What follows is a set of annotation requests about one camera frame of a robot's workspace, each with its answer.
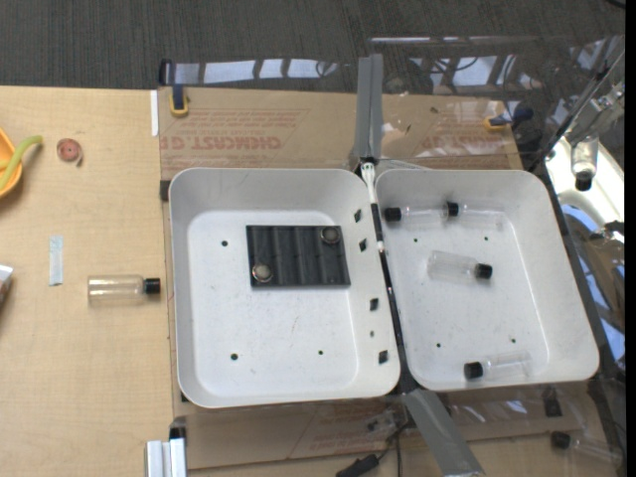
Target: black cap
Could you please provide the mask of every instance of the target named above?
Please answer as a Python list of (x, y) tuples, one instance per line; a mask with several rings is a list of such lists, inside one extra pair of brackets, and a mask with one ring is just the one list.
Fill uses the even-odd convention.
[(464, 364), (464, 377), (466, 380), (474, 380), (484, 376), (484, 367), (480, 362), (468, 362)]
[(477, 263), (477, 265), (475, 265), (475, 277), (478, 279), (490, 279), (492, 275), (492, 265), (487, 265), (486, 263)]
[(592, 174), (588, 171), (581, 171), (576, 174), (576, 189), (578, 191), (589, 191), (592, 187)]
[(550, 435), (550, 442), (553, 447), (567, 449), (572, 442), (572, 437), (563, 431), (553, 431)]
[(143, 292), (144, 293), (160, 293), (161, 292), (161, 279), (158, 277), (152, 277), (150, 279), (143, 280)]
[(388, 223), (401, 221), (401, 209), (399, 207), (391, 207), (389, 209), (385, 209), (385, 219)]
[(446, 209), (448, 210), (449, 218), (456, 218), (459, 216), (459, 204), (455, 202), (446, 202)]

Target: green stem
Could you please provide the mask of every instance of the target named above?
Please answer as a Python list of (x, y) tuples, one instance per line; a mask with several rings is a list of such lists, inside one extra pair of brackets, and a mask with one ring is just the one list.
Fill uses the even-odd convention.
[(16, 151), (11, 156), (11, 159), (9, 159), (6, 170), (4, 170), (4, 173), (0, 177), (0, 191), (2, 191), (6, 187), (9, 179), (11, 178), (11, 175), (13, 175), (13, 172), (22, 160), (22, 156), (24, 155), (27, 148), (29, 148), (31, 145), (35, 145), (36, 143), (42, 143), (43, 139), (44, 138), (42, 136), (31, 136), (30, 138), (23, 140), (16, 147)]

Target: wooden table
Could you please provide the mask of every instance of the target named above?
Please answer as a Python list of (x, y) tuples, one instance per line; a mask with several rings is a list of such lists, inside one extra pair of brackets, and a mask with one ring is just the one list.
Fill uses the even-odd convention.
[[(0, 308), (0, 475), (142, 476), (146, 441), (173, 420), (166, 298), (89, 307), (89, 274), (166, 278), (158, 139), (150, 93), (0, 87), (0, 126), (14, 144), (42, 134), (20, 185), (0, 200), (0, 263), (15, 268)], [(74, 138), (80, 166), (57, 157)], [(64, 282), (49, 285), (49, 238), (64, 237)], [(589, 408), (589, 429), (600, 431)], [(613, 475), (559, 457), (543, 435), (471, 442), (488, 475)], [(352, 456), (193, 472), (333, 475)], [(404, 475), (438, 475), (426, 449)], [(391, 453), (375, 475), (395, 475)]]

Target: white strip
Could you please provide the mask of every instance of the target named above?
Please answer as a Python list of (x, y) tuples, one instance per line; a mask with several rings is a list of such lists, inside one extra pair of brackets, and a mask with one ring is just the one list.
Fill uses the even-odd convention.
[(157, 90), (150, 90), (150, 125), (152, 135), (159, 135), (159, 95)]
[(64, 264), (62, 261), (63, 247), (63, 236), (51, 235), (49, 237), (49, 286), (55, 286), (56, 284), (62, 284), (64, 282)]

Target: black connector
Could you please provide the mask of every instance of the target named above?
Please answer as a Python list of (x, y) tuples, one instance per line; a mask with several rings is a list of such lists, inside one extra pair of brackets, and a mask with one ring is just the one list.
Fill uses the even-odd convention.
[(380, 464), (380, 459), (376, 454), (370, 454), (362, 459), (356, 459), (347, 468), (340, 470), (336, 477), (358, 477), (373, 470)]

